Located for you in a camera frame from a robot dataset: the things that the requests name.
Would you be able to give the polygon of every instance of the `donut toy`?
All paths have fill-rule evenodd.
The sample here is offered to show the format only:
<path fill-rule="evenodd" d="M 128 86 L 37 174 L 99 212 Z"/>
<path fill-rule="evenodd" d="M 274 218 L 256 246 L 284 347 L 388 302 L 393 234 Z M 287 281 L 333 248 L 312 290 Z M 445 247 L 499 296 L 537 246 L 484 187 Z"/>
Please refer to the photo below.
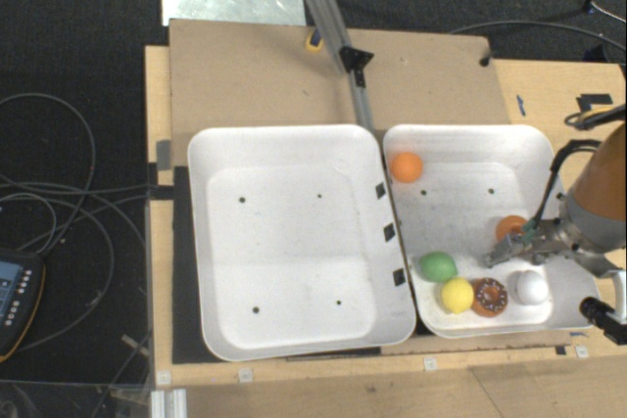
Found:
<path fill-rule="evenodd" d="M 474 301 L 472 309 L 484 317 L 496 317 L 507 307 L 507 290 L 503 284 L 491 277 L 472 282 Z"/>

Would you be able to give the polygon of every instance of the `green ball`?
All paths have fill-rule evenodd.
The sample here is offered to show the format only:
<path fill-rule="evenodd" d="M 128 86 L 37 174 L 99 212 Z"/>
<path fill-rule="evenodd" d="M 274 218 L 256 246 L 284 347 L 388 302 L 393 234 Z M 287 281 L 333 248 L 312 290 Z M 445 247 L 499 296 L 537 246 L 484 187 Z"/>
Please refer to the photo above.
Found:
<path fill-rule="evenodd" d="M 424 255 L 419 260 L 422 273 L 429 281 L 447 282 L 458 275 L 455 261 L 446 253 L 436 251 Z"/>

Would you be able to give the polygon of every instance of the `white plastic tray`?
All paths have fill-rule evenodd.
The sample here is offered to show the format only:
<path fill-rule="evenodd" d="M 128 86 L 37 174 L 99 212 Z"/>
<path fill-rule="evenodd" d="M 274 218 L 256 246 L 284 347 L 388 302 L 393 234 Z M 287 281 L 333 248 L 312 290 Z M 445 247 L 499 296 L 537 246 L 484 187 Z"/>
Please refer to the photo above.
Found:
<path fill-rule="evenodd" d="M 587 296 L 599 295 L 592 275 L 571 260 L 553 257 L 542 266 L 517 257 L 486 268 L 481 257 L 496 244 L 495 228 L 509 214 L 531 217 L 542 199 L 554 153 L 547 138 L 525 125 L 399 125 L 384 138 L 388 163 L 400 152 L 414 152 L 424 162 L 414 183 L 391 183 L 397 217 L 420 318 L 435 334 L 468 337 L 519 331 L 590 327 L 579 312 Z M 554 194 L 562 191 L 561 181 Z M 551 196 L 545 217 L 557 215 Z M 493 277 L 508 292 L 506 311 L 493 318 L 472 310 L 455 315 L 441 306 L 441 285 L 422 276 L 421 256 L 443 251 L 469 280 Z M 518 272 L 532 269 L 548 281 L 549 299 L 537 306 L 515 297 Z"/>
<path fill-rule="evenodd" d="M 203 335 L 218 357 L 374 347 L 411 334 L 381 154 L 365 129 L 208 129 L 188 160 Z"/>

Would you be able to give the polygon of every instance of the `yellow ball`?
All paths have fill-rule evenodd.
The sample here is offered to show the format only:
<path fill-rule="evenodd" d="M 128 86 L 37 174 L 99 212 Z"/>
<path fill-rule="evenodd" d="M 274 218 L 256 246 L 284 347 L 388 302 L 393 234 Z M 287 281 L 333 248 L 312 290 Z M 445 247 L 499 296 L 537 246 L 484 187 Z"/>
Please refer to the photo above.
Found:
<path fill-rule="evenodd" d="M 452 313 L 462 313 L 472 306 L 474 291 L 463 277 L 455 277 L 442 286 L 442 303 Z"/>

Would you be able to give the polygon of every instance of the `plastic toy food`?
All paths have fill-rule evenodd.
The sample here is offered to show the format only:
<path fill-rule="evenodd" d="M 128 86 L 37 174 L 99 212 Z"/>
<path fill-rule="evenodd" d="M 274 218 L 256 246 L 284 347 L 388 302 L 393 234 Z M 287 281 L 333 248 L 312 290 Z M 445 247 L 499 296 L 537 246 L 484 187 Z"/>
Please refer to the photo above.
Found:
<path fill-rule="evenodd" d="M 422 273 L 429 281 L 447 282 L 458 275 L 455 261 L 441 251 L 422 256 L 419 264 Z"/>
<path fill-rule="evenodd" d="M 533 270 L 522 272 L 516 280 L 516 295 L 523 304 L 540 304 L 549 297 L 545 278 Z"/>
<path fill-rule="evenodd" d="M 474 302 L 472 309 L 484 317 L 496 317 L 507 307 L 506 287 L 491 277 L 472 282 Z"/>
<path fill-rule="evenodd" d="M 527 220 L 525 218 L 516 214 L 506 216 L 501 221 L 499 221 L 499 224 L 497 225 L 497 241 L 500 242 L 505 237 L 505 235 L 510 233 L 522 233 L 522 225 L 524 225 L 526 222 Z"/>
<path fill-rule="evenodd" d="M 390 172 L 402 183 L 412 183 L 422 175 L 422 159 L 411 152 L 403 152 L 392 159 Z"/>
<path fill-rule="evenodd" d="M 452 313 L 468 310 L 473 298 L 472 286 L 463 277 L 455 277 L 442 286 L 442 303 Z"/>

